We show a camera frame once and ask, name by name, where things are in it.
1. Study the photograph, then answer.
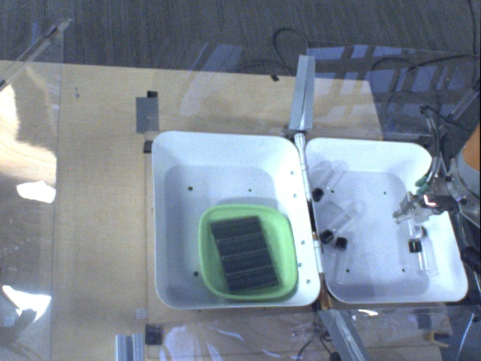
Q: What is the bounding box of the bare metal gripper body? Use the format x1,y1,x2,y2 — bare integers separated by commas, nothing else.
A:
410,177,467,214

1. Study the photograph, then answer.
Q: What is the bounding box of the clear plastic bottle black cap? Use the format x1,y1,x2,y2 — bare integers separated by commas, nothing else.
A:
319,200,367,245
407,222,439,277
310,160,339,203
332,236,352,286

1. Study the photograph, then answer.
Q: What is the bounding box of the white plastic tray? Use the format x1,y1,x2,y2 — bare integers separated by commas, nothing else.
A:
150,130,322,311
304,137,470,305

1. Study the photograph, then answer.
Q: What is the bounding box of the green bowl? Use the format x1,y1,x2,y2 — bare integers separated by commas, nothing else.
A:
198,203,300,303

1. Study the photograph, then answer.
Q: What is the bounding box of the thin black and white rod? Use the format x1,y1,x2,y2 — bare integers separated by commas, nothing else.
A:
294,132,326,302

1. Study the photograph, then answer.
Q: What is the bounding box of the black ribbed block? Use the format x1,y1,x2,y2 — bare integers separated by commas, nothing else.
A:
209,216,285,293

